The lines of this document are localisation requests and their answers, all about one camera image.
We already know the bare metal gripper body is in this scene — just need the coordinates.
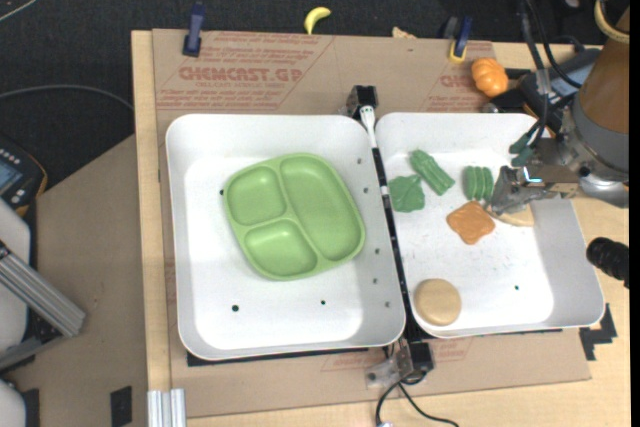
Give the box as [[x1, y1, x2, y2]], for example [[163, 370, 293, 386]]
[[525, 137, 630, 210]]

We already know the beige bread slice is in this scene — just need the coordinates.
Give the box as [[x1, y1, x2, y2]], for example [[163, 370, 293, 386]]
[[487, 204, 537, 228]]

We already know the green sliced cucumber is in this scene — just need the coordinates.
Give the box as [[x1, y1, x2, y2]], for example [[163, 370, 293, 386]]
[[461, 164, 496, 206]]

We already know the orange toast slice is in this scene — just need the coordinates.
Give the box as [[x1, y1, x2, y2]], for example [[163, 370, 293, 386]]
[[445, 199, 498, 247]]

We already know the white plastic tray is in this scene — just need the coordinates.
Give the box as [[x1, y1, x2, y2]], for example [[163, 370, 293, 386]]
[[373, 110, 607, 340], [164, 112, 408, 362]]

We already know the green asparagus bundle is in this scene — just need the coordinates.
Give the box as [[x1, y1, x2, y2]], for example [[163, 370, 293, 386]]
[[409, 148, 457, 198]]

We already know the green lettuce leaf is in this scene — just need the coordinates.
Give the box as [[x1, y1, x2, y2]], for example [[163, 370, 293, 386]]
[[387, 173, 427, 215]]

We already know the orange pumpkin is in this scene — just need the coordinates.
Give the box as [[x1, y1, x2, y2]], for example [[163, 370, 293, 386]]
[[470, 56, 510, 98]]

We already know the tan round biscuit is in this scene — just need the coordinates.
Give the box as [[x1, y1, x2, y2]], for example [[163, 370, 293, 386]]
[[412, 277, 463, 328]]

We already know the thin black and white rod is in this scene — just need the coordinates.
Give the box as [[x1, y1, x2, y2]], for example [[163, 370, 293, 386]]
[[358, 106, 417, 342]]

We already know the green divided plate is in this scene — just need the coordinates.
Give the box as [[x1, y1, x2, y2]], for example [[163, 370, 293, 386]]
[[222, 151, 368, 283]]

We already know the brown cardboard board red print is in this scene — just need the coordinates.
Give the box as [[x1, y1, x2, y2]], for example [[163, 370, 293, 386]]
[[151, 28, 593, 419]]

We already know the yellow banana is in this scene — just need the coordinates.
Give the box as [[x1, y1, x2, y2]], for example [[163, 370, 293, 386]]
[[304, 5, 333, 36]]

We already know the black cylinder on white bracket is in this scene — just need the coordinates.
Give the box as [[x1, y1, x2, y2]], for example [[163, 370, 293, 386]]
[[585, 236, 631, 290]]

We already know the black block with thin wires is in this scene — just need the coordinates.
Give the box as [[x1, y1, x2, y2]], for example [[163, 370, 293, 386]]
[[343, 84, 380, 119], [408, 340, 436, 373]]

